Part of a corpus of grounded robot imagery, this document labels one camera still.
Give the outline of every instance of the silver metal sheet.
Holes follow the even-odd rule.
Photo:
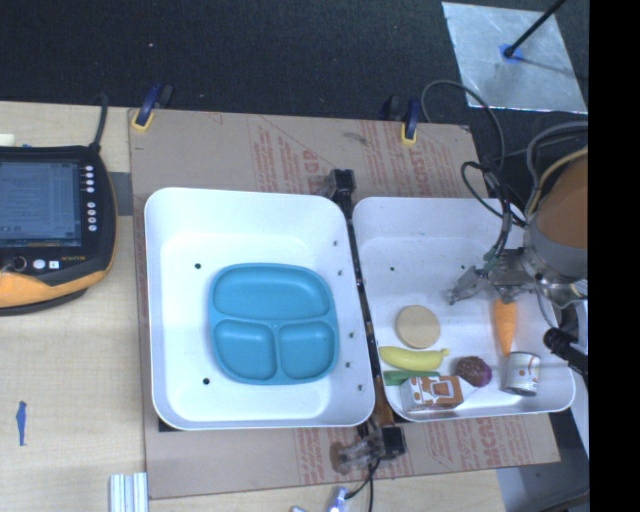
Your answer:
[[[462,83],[492,108],[586,114],[555,16],[551,15],[511,59],[515,43],[544,13],[443,2]],[[467,94],[472,107],[480,103]]]

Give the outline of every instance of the brown cardboard sheet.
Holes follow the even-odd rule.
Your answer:
[[[460,175],[477,161],[465,127],[419,124],[404,146],[399,122],[157,110],[146,132],[130,128],[145,450],[151,498],[362,481],[330,462],[356,428],[183,432],[163,428],[151,398],[143,209],[169,186],[313,194],[331,169],[353,169],[354,199],[470,197]],[[469,173],[486,196],[479,173]],[[377,478],[557,462],[547,414],[403,423],[408,451]]]

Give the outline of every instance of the blue plate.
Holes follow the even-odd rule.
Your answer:
[[[216,360],[240,382],[312,382],[335,366],[339,339],[333,296],[305,267],[225,267],[211,284],[208,318]]]

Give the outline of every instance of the white tray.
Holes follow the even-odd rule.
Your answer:
[[[488,201],[499,211],[496,201]],[[513,351],[533,352],[541,358],[540,383],[534,397],[502,391],[505,358],[493,332],[491,305],[497,293],[482,292],[454,305],[448,292],[464,269],[480,267],[483,255],[495,243],[500,219],[476,199],[367,198],[353,214],[354,230],[371,319],[378,346],[405,345],[394,330],[395,317],[407,305],[431,309],[441,324],[441,335],[431,349],[451,353],[438,371],[450,375],[456,359],[475,355],[492,368],[493,379],[460,406],[449,411],[405,413],[397,386],[385,386],[387,399],[398,415],[410,421],[475,418],[553,412],[571,405],[573,373],[551,354],[542,337],[549,328],[535,295],[518,297]],[[510,248],[522,244],[522,230],[514,228]],[[381,361],[382,370],[396,369]]]
[[[344,215],[317,196],[166,188],[145,205],[153,403],[182,430],[353,426],[375,395]],[[240,263],[306,267],[329,286],[337,313],[334,369],[310,383],[229,378],[207,333],[214,276]]]

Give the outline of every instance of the dark background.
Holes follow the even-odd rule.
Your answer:
[[[554,1],[458,3],[542,13]],[[173,87],[167,108],[379,119],[391,95],[406,106],[433,81],[460,81],[440,1],[3,4],[0,100],[91,104],[104,92],[111,105],[135,107],[159,81]],[[589,0],[567,0],[554,16],[588,107]],[[470,126],[481,160],[499,156],[494,125],[483,109],[468,107],[462,89],[433,88],[428,104],[433,122]],[[507,152],[525,148],[544,128],[586,120],[562,112],[495,113]],[[522,155],[507,160],[504,178],[518,205],[531,185]]]

